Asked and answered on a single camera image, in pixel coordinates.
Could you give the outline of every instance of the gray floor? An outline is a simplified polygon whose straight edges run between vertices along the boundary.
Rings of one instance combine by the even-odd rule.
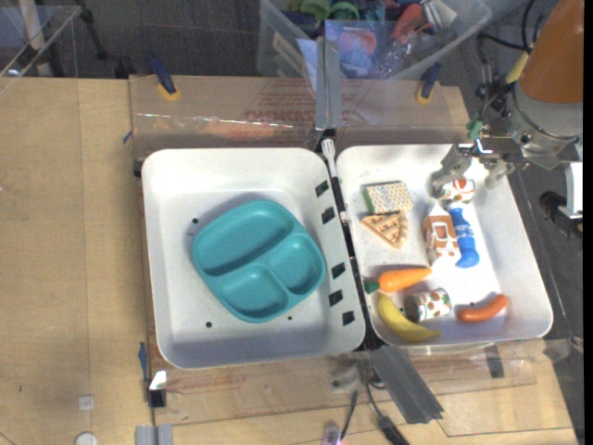
[[[557,0],[540,0],[536,14]],[[47,5],[74,5],[74,0],[44,0]],[[97,60],[95,48],[83,23],[76,24],[76,58],[79,77],[111,78],[120,57],[128,57],[135,69],[147,73],[146,54],[167,62],[171,73],[198,75],[257,75],[258,0],[86,0],[95,15],[95,27],[109,53]],[[524,4],[485,30],[520,42]],[[494,72],[503,75],[517,57],[511,49],[485,44]],[[475,40],[460,45],[442,61],[440,82],[462,91],[471,113],[481,106],[475,95],[480,83],[480,61]],[[583,337],[582,243],[568,242],[537,207],[537,198],[553,189],[560,193],[565,183],[558,173],[530,169],[511,177],[522,199],[525,226],[530,235],[542,275],[549,288],[555,324],[548,339]],[[577,435],[584,443],[584,357],[568,349],[558,356],[556,368]]]

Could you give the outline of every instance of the metal bracket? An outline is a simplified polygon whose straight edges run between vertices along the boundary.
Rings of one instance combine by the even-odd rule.
[[[370,357],[373,369],[408,424],[428,424],[442,418],[442,406],[403,350],[383,346],[371,351]]]
[[[433,173],[433,194],[438,197],[443,184],[461,178],[472,165],[473,144],[458,144],[451,147],[441,161],[442,168]]]
[[[502,364],[502,360],[500,359],[500,354],[498,353],[497,345],[494,344],[488,346],[486,348],[485,353],[488,369],[490,370],[490,376],[493,379],[500,379],[504,377],[504,365]]]
[[[135,445],[173,445],[173,426],[138,426],[134,434]]]
[[[151,409],[167,405],[167,371],[157,371],[148,387],[148,406]]]
[[[569,219],[583,217],[583,162],[572,162],[564,170],[566,176],[567,204],[560,208],[561,212]]]

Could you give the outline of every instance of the wooden board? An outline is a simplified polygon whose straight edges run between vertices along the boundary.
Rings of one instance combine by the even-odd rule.
[[[461,93],[442,91],[461,123]],[[133,444],[135,427],[153,420],[179,424],[175,445],[319,443],[327,421],[344,423],[349,394],[332,387],[339,362],[328,358],[250,365],[248,374],[170,369],[193,393],[151,411],[137,357],[152,309],[127,82],[25,78],[0,101],[0,121],[0,444],[73,443],[86,430],[100,445]],[[384,391],[376,399],[410,443],[576,443],[542,345],[504,388],[477,375],[461,391],[445,368],[417,363],[447,411],[439,423],[404,425]],[[169,367],[154,343],[151,351],[153,370]],[[79,403],[87,395],[91,410]],[[347,443],[386,443],[366,402]],[[190,421],[200,423],[181,425]]]

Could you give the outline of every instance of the toy in bin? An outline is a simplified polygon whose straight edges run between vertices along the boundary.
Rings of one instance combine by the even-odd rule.
[[[402,248],[408,240],[407,214],[414,204],[402,182],[369,184],[362,190],[370,216],[360,222],[392,248]]]
[[[362,194],[370,214],[408,213],[414,207],[403,182],[367,184]]]
[[[439,195],[453,221],[453,228],[460,246],[461,259],[457,266],[463,269],[474,267],[480,262],[480,255],[475,249],[473,229],[463,217],[463,206],[473,200],[475,182],[466,178],[458,178],[443,185]]]
[[[432,272],[430,267],[390,270],[379,275],[376,281],[364,282],[364,288],[368,294],[376,292],[374,295],[377,300],[377,312],[385,326],[409,343],[420,343],[440,337],[441,332],[426,328],[407,318],[391,299],[391,294],[418,284]]]
[[[360,222],[392,248],[403,248],[408,241],[409,223],[403,212],[366,216]]]
[[[451,313],[451,299],[443,288],[410,295],[404,300],[406,317],[414,323],[440,318]]]
[[[461,259],[453,220],[440,206],[435,204],[423,221],[421,229],[431,265],[456,264]]]
[[[249,201],[194,237],[192,261],[214,296],[237,318],[268,322],[311,295],[326,275],[325,259],[286,208]]]
[[[389,78],[448,44],[446,36],[437,35],[451,31],[432,0],[288,0],[284,15],[310,38],[335,39],[342,71],[354,78]],[[342,32],[350,35],[341,38]],[[421,33],[429,41],[421,43]],[[359,51],[352,51],[353,38],[360,38]]]
[[[460,309],[457,312],[457,317],[464,323],[481,323],[494,318],[499,312],[507,308],[508,305],[509,299],[506,295],[500,293],[480,307]]]

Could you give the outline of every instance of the transparent plastic sheet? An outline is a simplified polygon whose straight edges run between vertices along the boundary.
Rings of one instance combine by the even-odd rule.
[[[132,124],[138,160],[166,147],[315,148],[326,125],[324,110],[320,109],[324,105],[325,75],[317,43],[301,41],[292,50],[299,76],[268,79],[255,77],[255,70],[242,62],[243,49],[255,44],[257,33],[171,27],[178,39],[203,48],[200,54],[205,59],[194,61],[190,69],[179,67],[175,58],[169,63],[169,51],[152,37],[153,30],[151,26],[143,28],[148,53],[167,61],[179,94],[168,100],[158,90],[156,75],[132,76]],[[219,45],[235,48],[236,59],[220,60]],[[182,76],[175,69],[208,77]]]
[[[35,11],[33,52],[23,18]],[[72,443],[92,423],[79,87],[37,77],[43,65],[76,73],[78,11],[0,6],[3,443]]]
[[[0,97],[23,75],[76,74],[68,33],[79,12],[77,6],[20,6],[0,0]]]
[[[329,46],[323,50],[327,68],[328,60],[335,61],[332,57],[333,48]],[[328,127],[336,129],[338,153],[351,146],[376,145],[377,141],[380,141],[380,144],[396,145],[446,145],[464,141],[467,114],[454,108],[455,104],[452,101],[456,95],[454,90],[451,92],[451,88],[441,88],[437,84],[430,104],[419,106],[415,98],[421,87],[419,82],[344,81],[339,75],[335,77],[331,69],[328,72],[330,74],[325,85],[328,92],[324,94],[327,108],[322,116]],[[171,147],[274,146],[267,145],[265,141],[262,144],[257,137],[248,140],[237,140],[233,137],[233,141],[229,142],[220,136],[218,140],[205,138],[202,136],[204,133],[198,136],[194,133],[178,133],[180,137],[172,137],[163,142],[164,139],[159,140],[157,134],[145,130],[145,121],[150,115],[142,108],[164,107],[162,111],[167,114],[165,119],[169,124],[172,122],[169,126],[176,126],[180,130],[183,130],[186,123],[193,124],[193,127],[202,122],[216,124],[219,122],[218,118],[244,121],[247,119],[245,107],[253,107],[249,105],[253,99],[246,104],[241,98],[226,96],[225,102],[221,103],[220,98],[216,96],[219,91],[228,91],[230,86],[239,90],[237,94],[254,94],[256,101],[266,92],[268,98],[264,101],[264,105],[267,105],[265,109],[274,107],[276,110],[278,103],[286,103],[285,99],[282,99],[282,91],[278,88],[282,87],[283,83],[294,84],[294,79],[185,76],[173,78],[179,82],[182,97],[188,93],[191,95],[190,105],[175,105],[174,102],[162,100],[155,89],[157,81],[154,76],[134,77],[131,80],[134,142],[139,137],[141,146],[144,146],[140,151],[136,148],[136,159],[142,159],[161,148]],[[257,86],[253,93],[248,89],[242,90],[252,85]],[[310,84],[304,82],[304,85],[310,91]],[[330,89],[336,88],[336,85],[340,88],[339,91]],[[274,89],[264,91],[264,87]],[[279,96],[278,100],[274,100],[275,95]],[[309,107],[313,106],[313,99],[315,96],[311,95]],[[212,107],[216,110],[206,112]],[[182,113],[180,117],[177,116],[177,108]],[[158,115],[160,111],[159,108],[150,114]],[[196,113],[215,115],[196,117]],[[272,120],[285,121],[285,118],[278,117],[277,112],[273,112]],[[311,130],[312,126],[309,123],[310,120],[305,124],[305,128]],[[149,144],[152,141],[156,142],[151,146]],[[304,146],[296,146],[312,150],[318,141],[319,137],[316,134],[315,143],[311,141]],[[275,142],[287,147],[280,137]],[[433,160],[434,170],[439,168],[439,161],[440,159]],[[142,198],[139,201],[143,209],[144,201]],[[146,292],[150,299],[150,272],[146,252],[145,270]],[[166,372],[164,397],[167,402],[165,407],[153,410],[155,424],[173,424],[174,436],[182,442],[185,439],[191,441],[197,430],[208,431],[212,428],[210,433],[216,436],[214,429],[220,420],[257,420],[258,424],[254,428],[262,437],[278,437],[279,440],[280,436],[285,436],[286,429],[281,431],[275,425],[282,422],[278,414],[296,414],[299,417],[308,417],[316,423],[315,421],[321,421],[322,417],[327,417],[327,410],[330,409],[335,410],[335,420],[339,422],[347,413],[352,391],[360,387],[360,370],[368,371],[368,356],[364,350],[337,357],[254,362],[207,369],[179,369],[170,364],[159,351],[154,318],[151,318],[153,313],[152,306],[149,305],[149,375]],[[533,437],[537,440],[537,437],[543,436],[531,435],[534,430],[549,431],[553,437],[565,437],[571,427],[570,417],[563,407],[561,391],[553,370],[553,363],[560,359],[561,350],[558,344],[550,345],[545,340],[536,338],[443,349],[410,349],[410,360],[445,410],[443,418],[438,420],[439,433],[443,434],[439,437],[521,432],[525,434],[526,439]],[[551,355],[554,358],[552,360],[550,355],[547,355],[551,351],[556,352],[555,356]],[[405,420],[389,394],[385,390],[376,390],[373,396],[385,413],[392,415],[397,425],[404,431],[409,430],[413,436],[414,433],[406,428]],[[359,403],[370,403],[364,389]],[[536,410],[533,408],[534,403],[539,404]],[[324,410],[322,416],[319,415],[320,410]],[[322,430],[320,426],[311,426],[309,430],[311,441],[319,439]],[[352,428],[352,433],[372,430],[376,430],[375,423],[359,421]]]
[[[554,324],[546,335],[546,354],[554,364],[566,406],[578,437],[585,435],[585,302],[583,239],[567,238],[541,202],[544,193],[567,197],[562,171],[531,166],[509,175],[524,226],[554,311]]]
[[[457,38],[455,31],[446,27],[435,35],[409,32],[396,40],[390,36],[396,30],[394,21],[325,23],[325,37],[335,41],[341,72],[349,79],[421,79],[430,62],[442,58],[437,52]]]

